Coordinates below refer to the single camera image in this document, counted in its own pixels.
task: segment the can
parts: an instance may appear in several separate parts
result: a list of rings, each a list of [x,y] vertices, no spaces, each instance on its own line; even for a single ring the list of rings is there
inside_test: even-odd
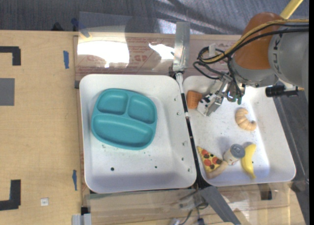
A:
[[[229,165],[234,165],[239,159],[245,156],[245,150],[240,144],[233,144],[223,155]]]

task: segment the wooden table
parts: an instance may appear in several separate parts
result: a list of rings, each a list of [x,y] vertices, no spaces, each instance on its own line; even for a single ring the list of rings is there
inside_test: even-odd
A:
[[[14,106],[0,106],[0,201],[9,200],[11,180],[21,180],[20,206],[0,211],[0,224],[71,224],[71,216],[80,213],[73,46],[76,35],[77,32],[0,31],[0,46],[17,46],[22,57],[21,65],[13,66],[12,54],[0,53],[0,78],[13,78],[15,85]],[[69,54],[69,68],[64,63],[64,51]],[[264,202],[259,209],[243,211],[234,206],[233,210],[243,224],[304,224],[294,192],[287,191],[287,198],[289,205],[283,207],[269,208]],[[222,222],[215,214],[207,215],[205,221]],[[162,220],[137,224],[168,223]]]

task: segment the pizza slice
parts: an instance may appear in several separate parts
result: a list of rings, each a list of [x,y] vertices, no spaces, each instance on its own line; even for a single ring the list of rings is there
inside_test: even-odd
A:
[[[197,147],[197,151],[203,162],[203,166],[208,179],[213,179],[220,175],[227,167],[228,163],[208,152],[204,148]]]

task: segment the croissant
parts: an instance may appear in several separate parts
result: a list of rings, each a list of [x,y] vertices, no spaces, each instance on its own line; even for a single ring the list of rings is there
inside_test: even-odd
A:
[[[256,128],[256,122],[255,121],[249,121],[247,117],[245,116],[249,112],[245,108],[240,108],[235,113],[235,122],[238,124],[238,126],[244,130],[253,131]]]

